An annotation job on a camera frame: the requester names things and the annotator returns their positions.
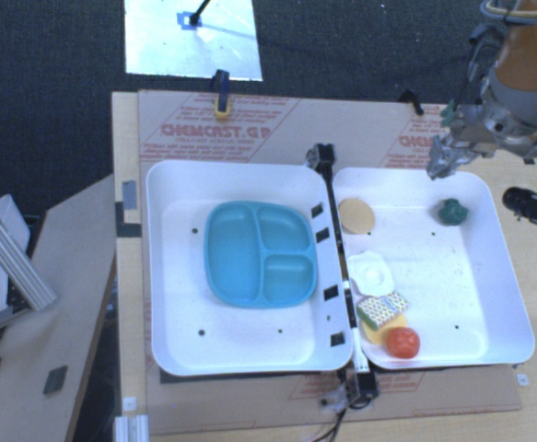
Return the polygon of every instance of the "white tray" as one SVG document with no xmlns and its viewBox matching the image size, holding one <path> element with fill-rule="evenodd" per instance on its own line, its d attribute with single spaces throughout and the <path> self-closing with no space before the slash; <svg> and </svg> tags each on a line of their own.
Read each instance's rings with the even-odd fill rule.
<svg viewBox="0 0 537 442">
<path fill-rule="evenodd" d="M 217 205 L 239 200 L 289 206 L 313 232 L 329 228 L 330 237 L 316 244 L 318 283 L 309 300 L 292 308 L 237 308 L 213 294 L 204 271 L 206 218 Z M 152 349 L 160 367 L 179 376 L 325 371 L 350 359 L 327 190 L 317 173 L 301 166 L 169 160 L 148 172 L 146 201 Z M 318 204 L 323 213 L 312 218 Z M 336 285 L 338 296 L 325 300 L 324 290 Z"/>
<path fill-rule="evenodd" d="M 376 217 L 370 235 L 343 233 L 346 257 L 364 250 L 383 256 L 395 290 L 410 302 L 407 323 L 421 339 L 419 354 L 403 360 L 363 336 L 370 361 L 399 369 L 516 364 L 531 357 L 530 321 L 481 179 L 467 172 L 432 181 L 423 170 L 343 169 L 333 184 L 337 202 L 360 198 Z M 449 198 L 469 209 L 458 227 L 438 220 Z"/>
</svg>

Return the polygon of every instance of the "black rod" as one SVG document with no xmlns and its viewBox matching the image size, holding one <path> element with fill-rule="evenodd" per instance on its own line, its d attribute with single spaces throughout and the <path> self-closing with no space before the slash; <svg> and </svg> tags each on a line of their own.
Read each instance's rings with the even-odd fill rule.
<svg viewBox="0 0 537 442">
<path fill-rule="evenodd" d="M 191 26 L 196 26 L 198 25 L 198 20 L 200 19 L 201 17 L 201 13 L 203 13 L 203 10 L 205 9 L 205 7 L 209 4 L 211 0 L 204 0 L 201 5 L 198 7 L 198 10 L 196 10 L 190 17 L 190 20 L 189 20 L 189 23 L 191 24 Z"/>
</svg>

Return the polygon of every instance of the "dark floor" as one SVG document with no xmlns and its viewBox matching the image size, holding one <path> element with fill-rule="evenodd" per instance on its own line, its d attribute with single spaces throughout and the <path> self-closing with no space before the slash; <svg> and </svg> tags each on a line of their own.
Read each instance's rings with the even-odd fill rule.
<svg viewBox="0 0 537 442">
<path fill-rule="evenodd" d="M 482 1 L 252 0 L 264 80 L 232 90 L 396 100 L 409 87 L 448 102 Z M 206 79 L 127 75 L 123 38 L 123 0 L 0 0 L 0 196 L 23 214 L 111 174 L 111 92 L 208 89 Z"/>
</svg>

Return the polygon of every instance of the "beige disc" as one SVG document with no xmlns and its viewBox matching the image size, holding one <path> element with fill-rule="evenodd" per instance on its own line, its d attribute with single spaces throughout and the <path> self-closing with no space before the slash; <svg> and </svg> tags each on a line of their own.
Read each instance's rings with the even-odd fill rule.
<svg viewBox="0 0 537 442">
<path fill-rule="evenodd" d="M 358 198 L 347 198 L 338 206 L 344 229 L 354 234 L 367 234 L 375 226 L 372 208 Z"/>
<path fill-rule="evenodd" d="M 360 320 L 360 327 L 370 343 L 374 343 L 375 345 L 384 345 L 387 342 L 387 334 L 389 331 L 395 328 L 406 328 L 407 320 L 403 314 L 400 314 L 397 316 L 397 318 L 387 322 L 387 324 L 381 327 L 378 331 L 370 329 L 370 327 L 363 320 Z"/>
</svg>

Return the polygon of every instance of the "blue divided plate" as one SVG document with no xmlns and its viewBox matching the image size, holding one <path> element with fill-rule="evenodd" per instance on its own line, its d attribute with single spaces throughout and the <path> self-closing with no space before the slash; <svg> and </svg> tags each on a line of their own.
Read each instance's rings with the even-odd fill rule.
<svg viewBox="0 0 537 442">
<path fill-rule="evenodd" d="M 208 216 L 204 266 L 215 294 L 244 308 L 285 308 L 317 284 L 315 244 L 307 220 L 279 204 L 230 202 Z"/>
</svg>

